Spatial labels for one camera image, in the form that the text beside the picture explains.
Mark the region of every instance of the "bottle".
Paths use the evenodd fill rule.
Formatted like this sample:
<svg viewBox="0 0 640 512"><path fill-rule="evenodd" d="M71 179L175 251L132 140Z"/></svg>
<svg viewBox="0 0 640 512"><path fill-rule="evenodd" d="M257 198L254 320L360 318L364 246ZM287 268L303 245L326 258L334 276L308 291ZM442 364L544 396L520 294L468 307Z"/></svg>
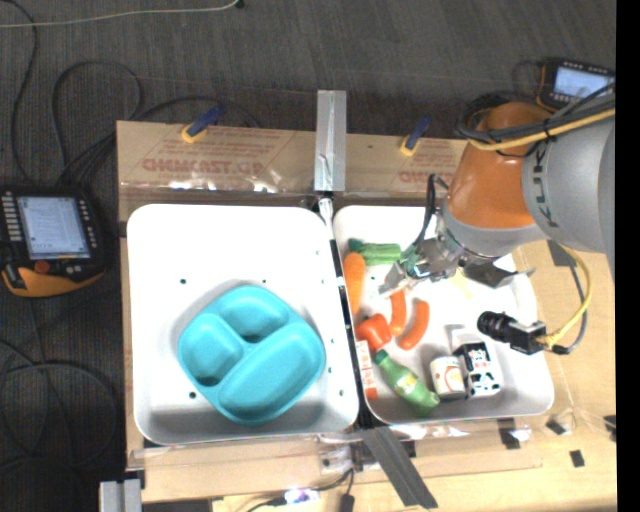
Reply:
<svg viewBox="0 0 640 512"><path fill-rule="evenodd" d="M382 370L384 379L395 393L404 398L420 418L426 418L440 403L440 397L431 391L410 368L396 363L386 350L380 350L373 357Z"/></svg>

